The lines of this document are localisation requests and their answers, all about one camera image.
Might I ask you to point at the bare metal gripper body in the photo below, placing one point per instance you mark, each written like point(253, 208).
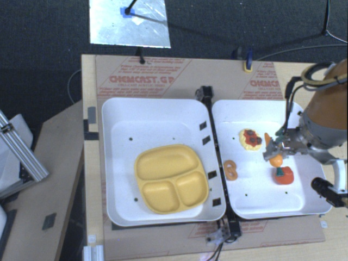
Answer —
point(295, 141)

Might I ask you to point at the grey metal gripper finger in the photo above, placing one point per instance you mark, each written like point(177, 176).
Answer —
point(269, 151)
point(282, 150)

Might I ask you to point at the orange toy carrot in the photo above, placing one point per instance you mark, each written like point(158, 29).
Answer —
point(276, 161)

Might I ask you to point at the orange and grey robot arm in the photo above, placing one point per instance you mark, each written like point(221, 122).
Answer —
point(329, 110)

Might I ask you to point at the yellow and red toy pizza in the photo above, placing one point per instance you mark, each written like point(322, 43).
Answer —
point(250, 140)

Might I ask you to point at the red toy tomato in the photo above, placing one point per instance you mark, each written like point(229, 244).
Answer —
point(285, 177)

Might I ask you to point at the brown toy pretzel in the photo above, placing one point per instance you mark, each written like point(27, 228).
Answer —
point(231, 170)

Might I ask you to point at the white plastic tray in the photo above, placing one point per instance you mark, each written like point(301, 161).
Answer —
point(261, 197)
point(152, 118)

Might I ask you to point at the thin black rod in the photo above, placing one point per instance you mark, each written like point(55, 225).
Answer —
point(217, 148)

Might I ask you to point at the yellow divided plate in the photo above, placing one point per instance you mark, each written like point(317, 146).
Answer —
point(168, 178)

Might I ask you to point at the brown cardboard board red print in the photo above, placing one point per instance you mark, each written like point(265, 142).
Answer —
point(168, 77)

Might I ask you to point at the black cylinder on white bracket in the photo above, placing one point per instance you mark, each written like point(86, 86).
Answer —
point(327, 190)

